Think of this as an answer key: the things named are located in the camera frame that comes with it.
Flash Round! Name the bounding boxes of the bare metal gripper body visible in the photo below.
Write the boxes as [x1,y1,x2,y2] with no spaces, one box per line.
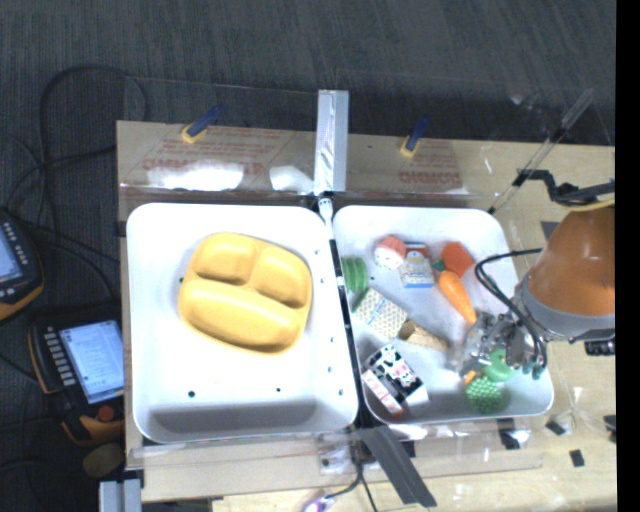
[492,317,540,372]

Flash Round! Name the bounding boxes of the green doughnut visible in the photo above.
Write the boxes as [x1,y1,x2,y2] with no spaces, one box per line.
[482,348,514,384]

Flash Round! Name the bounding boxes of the green grapes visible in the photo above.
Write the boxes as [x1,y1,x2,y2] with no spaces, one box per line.
[464,375,504,415]

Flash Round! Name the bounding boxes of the orange carrot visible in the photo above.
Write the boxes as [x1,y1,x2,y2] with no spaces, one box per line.
[432,259,478,326]

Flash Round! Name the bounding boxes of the beige waffle cone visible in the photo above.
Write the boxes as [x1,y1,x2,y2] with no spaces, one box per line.
[398,319,450,353]

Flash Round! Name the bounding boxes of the black and white cow carton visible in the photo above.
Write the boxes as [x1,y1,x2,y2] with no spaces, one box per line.
[367,343,430,406]

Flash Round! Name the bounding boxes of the blue and white carton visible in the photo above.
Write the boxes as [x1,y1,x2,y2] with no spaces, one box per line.
[398,242,436,290]

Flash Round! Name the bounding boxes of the white plastic tray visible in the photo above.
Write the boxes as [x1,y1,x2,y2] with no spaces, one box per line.
[331,204,555,426]
[125,202,360,445]

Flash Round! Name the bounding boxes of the white green patterned packet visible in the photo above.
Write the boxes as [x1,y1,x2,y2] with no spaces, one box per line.
[352,288,409,339]

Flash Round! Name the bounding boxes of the red and white packet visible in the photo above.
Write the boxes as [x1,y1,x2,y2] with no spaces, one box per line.
[360,369,404,419]

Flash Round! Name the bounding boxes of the green ribbed toy vegetable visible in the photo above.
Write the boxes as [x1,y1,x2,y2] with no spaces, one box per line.
[341,255,371,294]

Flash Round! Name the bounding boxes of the thin black and white rod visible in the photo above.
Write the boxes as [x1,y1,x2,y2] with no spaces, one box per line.
[318,197,362,427]

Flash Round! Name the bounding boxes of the yellow divided plate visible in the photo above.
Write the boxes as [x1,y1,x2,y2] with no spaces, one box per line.
[177,232,314,355]

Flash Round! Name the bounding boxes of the brown cardboard board red print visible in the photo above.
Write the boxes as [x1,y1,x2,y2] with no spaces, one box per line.
[115,119,545,503]

